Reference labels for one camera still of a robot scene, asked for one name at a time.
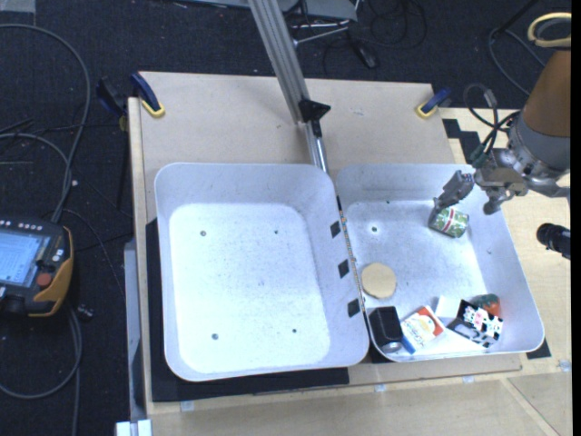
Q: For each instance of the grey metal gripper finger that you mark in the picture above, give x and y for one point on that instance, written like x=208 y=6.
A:
x=454 y=191
x=497 y=200

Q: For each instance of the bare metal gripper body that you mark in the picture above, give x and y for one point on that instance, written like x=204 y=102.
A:
x=501 y=175

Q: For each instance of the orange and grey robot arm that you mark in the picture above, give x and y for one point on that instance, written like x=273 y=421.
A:
x=549 y=102

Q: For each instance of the green and red can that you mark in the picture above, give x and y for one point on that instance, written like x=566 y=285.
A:
x=450 y=223

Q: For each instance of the white plastic tray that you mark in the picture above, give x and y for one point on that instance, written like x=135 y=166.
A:
x=249 y=289
x=431 y=266

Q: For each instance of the tan round biscuit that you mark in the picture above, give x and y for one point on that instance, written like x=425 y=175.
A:
x=379 y=280

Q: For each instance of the small white carton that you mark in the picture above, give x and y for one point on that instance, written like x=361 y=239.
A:
x=446 y=308

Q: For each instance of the black and white cow-print carton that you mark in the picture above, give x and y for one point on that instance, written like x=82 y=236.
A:
x=481 y=324

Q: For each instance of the orange and white carton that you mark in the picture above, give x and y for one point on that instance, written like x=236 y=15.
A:
x=422 y=329

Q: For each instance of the black can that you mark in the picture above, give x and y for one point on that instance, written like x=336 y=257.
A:
x=386 y=325

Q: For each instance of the pale wood board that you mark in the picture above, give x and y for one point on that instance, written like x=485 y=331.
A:
x=227 y=125

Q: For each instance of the black cylinder on white bracket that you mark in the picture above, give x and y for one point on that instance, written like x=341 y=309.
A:
x=554 y=239

